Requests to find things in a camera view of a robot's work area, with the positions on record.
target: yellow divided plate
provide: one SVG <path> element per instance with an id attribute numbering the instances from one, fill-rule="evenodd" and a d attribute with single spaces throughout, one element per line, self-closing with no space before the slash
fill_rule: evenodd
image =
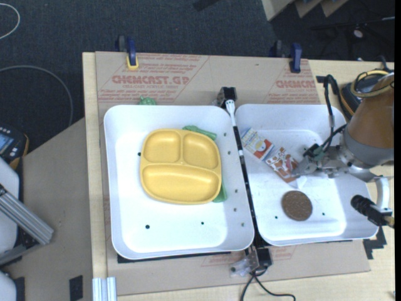
<path id="1" fill-rule="evenodd" d="M 146 193 L 159 201 L 208 203 L 221 187 L 219 149 L 197 132 L 155 130 L 142 146 L 140 181 Z"/>

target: gray carpet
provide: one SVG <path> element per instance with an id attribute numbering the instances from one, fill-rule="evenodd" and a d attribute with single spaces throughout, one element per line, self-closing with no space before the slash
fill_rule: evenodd
<path id="1" fill-rule="evenodd" d="M 310 59 L 393 61 L 394 21 L 371 25 L 390 45 L 367 36 L 352 50 L 345 29 L 310 28 L 394 16 L 394 1 L 351 0 L 328 18 L 317 7 L 303 19 L 291 4 L 268 22 L 261 0 L 0 0 L 21 14 L 19 28 L 0 40 L 0 68 L 34 65 L 56 74 L 71 92 L 75 122 L 84 114 L 81 54 L 113 51 L 119 34 L 149 53 L 268 56 L 281 40 L 287 55 L 297 42 Z M 12 10 L 0 6 L 0 36 L 15 22 Z M 67 128 L 69 112 L 53 77 L 30 69 L 0 73 L 0 122 L 27 133 L 30 150 Z"/>

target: blue clamp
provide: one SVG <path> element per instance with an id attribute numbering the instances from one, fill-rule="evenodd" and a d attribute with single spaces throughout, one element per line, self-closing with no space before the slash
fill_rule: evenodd
<path id="1" fill-rule="evenodd" d="M 118 36 L 115 42 L 115 50 L 127 53 L 128 69 L 133 70 L 139 67 L 138 56 L 135 50 L 135 43 L 132 37 Z"/>
<path id="2" fill-rule="evenodd" d="M 293 43 L 291 45 L 291 57 L 293 60 L 289 63 L 289 69 L 291 70 L 291 73 L 301 72 L 301 55 L 301 45 L 299 43 Z"/>

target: black cable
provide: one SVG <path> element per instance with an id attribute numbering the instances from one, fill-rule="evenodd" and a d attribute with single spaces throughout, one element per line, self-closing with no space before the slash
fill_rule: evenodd
<path id="1" fill-rule="evenodd" d="M 380 56 L 378 56 L 377 57 L 379 60 L 380 60 L 380 62 L 382 63 L 382 65 L 383 65 L 383 70 L 385 70 L 385 71 L 387 71 L 388 73 L 392 73 L 394 70 L 391 70 L 388 66 L 387 66 L 387 61 L 386 61 L 386 58 L 383 56 L 383 55 L 380 55 Z"/>
<path id="2" fill-rule="evenodd" d="M 328 138 L 327 147 L 326 147 L 326 149 L 323 150 L 324 152 L 326 152 L 327 149 L 330 147 L 331 141 L 333 139 L 333 133 L 334 133 L 334 115 L 333 115 L 333 109 L 331 108 L 330 98 L 328 95 L 328 84 L 330 83 L 330 85 L 332 85 L 332 88 L 333 88 L 333 82 L 335 82 L 335 79 L 331 75 L 327 75 L 323 82 L 323 88 L 325 89 L 325 99 L 326 99 L 328 114 L 330 116 L 330 136 Z"/>
<path id="3" fill-rule="evenodd" d="M 281 293 L 281 294 L 272 293 L 268 289 L 266 289 L 266 287 L 262 284 L 262 282 L 259 281 L 259 279 L 256 276 L 253 276 L 253 278 L 258 282 L 258 284 L 262 287 L 262 289 L 264 291 L 266 291 L 268 294 L 270 294 L 274 297 L 291 297 L 291 298 L 293 298 L 294 301 L 296 301 L 295 295 L 292 295 L 290 293 Z"/>
<path id="4" fill-rule="evenodd" d="M 259 281 L 258 277 L 260 277 L 261 275 L 264 275 L 264 274 L 266 273 L 267 270 L 268 270 L 268 268 L 263 268 L 261 272 L 258 272 L 258 273 L 257 273 L 257 270 L 255 270 L 255 271 L 253 271 L 253 272 L 250 273 L 250 274 L 251 274 L 251 277 L 250 277 L 250 279 L 248 280 L 248 282 L 246 283 L 245 287 L 244 287 L 243 290 L 242 290 L 241 297 L 240 297 L 240 301 L 244 301 L 244 297 L 245 297 L 246 290 L 248 289 L 248 286 L 251 284 L 251 282 L 253 281 L 253 279 L 256 280 L 256 282 L 262 287 L 262 289 L 263 289 L 266 293 L 268 293 L 268 294 L 270 294 L 270 295 L 272 295 L 272 296 L 274 296 L 274 297 L 291 297 L 291 298 L 293 298 L 293 301 L 296 301 L 295 296 L 292 295 L 292 294 L 289 294 L 289 293 L 277 294 L 277 293 L 272 293 L 272 292 L 270 292 L 270 291 L 262 284 L 262 282 Z"/>
<path id="5" fill-rule="evenodd" d="M 337 128 L 334 133 L 332 135 L 330 135 L 325 142 L 321 145 L 322 147 L 324 147 L 327 143 L 331 143 L 331 141 L 333 140 L 333 137 L 338 134 L 339 132 L 342 132 L 346 127 L 346 124 L 342 125 L 341 127 Z"/>
<path id="6" fill-rule="evenodd" d="M 31 66 L 31 65 L 10 66 L 10 67 L 5 67 L 5 68 L 0 68 L 0 73 L 8 71 L 8 70 L 16 70 L 16 69 L 33 69 L 33 70 L 42 71 L 44 73 L 49 74 L 50 76 L 52 76 L 58 82 L 61 83 L 61 85 L 63 86 L 65 92 L 67 93 L 68 100 L 70 101 L 70 120 L 68 122 L 68 126 L 71 126 L 72 123 L 73 123 L 74 105 L 73 105 L 73 99 L 72 99 L 71 93 L 70 93 L 68 87 L 66 86 L 66 84 L 60 78 L 58 78 L 58 76 L 56 76 L 54 73 L 52 73 L 51 71 L 49 71 L 47 69 L 44 69 L 44 68 L 37 67 L 37 66 Z"/>
<path id="7" fill-rule="evenodd" d="M 335 36 L 334 37 L 332 37 L 323 47 L 322 47 L 322 49 L 321 49 L 321 51 L 320 51 L 320 53 L 319 53 L 319 58 L 318 59 L 320 59 L 320 60 L 322 60 L 323 59 L 323 57 L 325 56 L 325 57 L 327 57 L 329 54 L 328 53 L 326 53 L 326 50 L 328 49 L 328 47 L 332 44 L 332 42 L 334 42 L 334 40 L 336 40 L 337 38 L 338 38 L 338 30 L 337 30 L 337 28 L 334 28 L 334 30 L 335 30 Z M 341 56 L 340 56 L 340 54 L 339 53 L 332 53 L 332 54 L 337 54 L 338 56 L 339 56 L 339 58 L 341 58 Z"/>
<path id="8" fill-rule="evenodd" d="M 368 4 L 364 0 L 354 0 L 354 1 L 358 1 L 360 4 L 362 4 L 362 6 L 365 7 L 365 10 L 368 11 L 369 16 L 371 14 L 376 14 L 380 18 L 384 18 L 384 15 L 382 13 L 378 13 L 378 12 L 374 11 L 373 9 L 370 9 Z"/>
<path id="9" fill-rule="evenodd" d="M 326 82 L 326 84 L 330 84 L 331 89 L 333 90 L 334 95 L 337 96 L 338 102 L 340 103 L 341 108 L 344 110 L 345 108 L 344 108 L 343 101 L 342 101 L 342 99 L 341 99 L 340 89 L 338 88 L 337 81 L 334 79 L 333 76 L 327 75 L 327 76 L 326 76 L 325 82 Z M 325 95 L 326 102 L 328 101 L 328 106 L 331 106 L 331 104 L 330 104 L 330 99 L 328 98 L 328 90 L 327 90 L 326 92 L 327 92 L 327 97 L 326 97 L 326 95 Z"/>

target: brown cookie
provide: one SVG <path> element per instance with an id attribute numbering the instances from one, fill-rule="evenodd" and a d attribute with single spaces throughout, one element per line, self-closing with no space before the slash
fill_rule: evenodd
<path id="1" fill-rule="evenodd" d="M 305 221 L 312 214 L 312 202 L 300 191 L 290 191 L 281 199 L 284 213 L 295 221 Z"/>

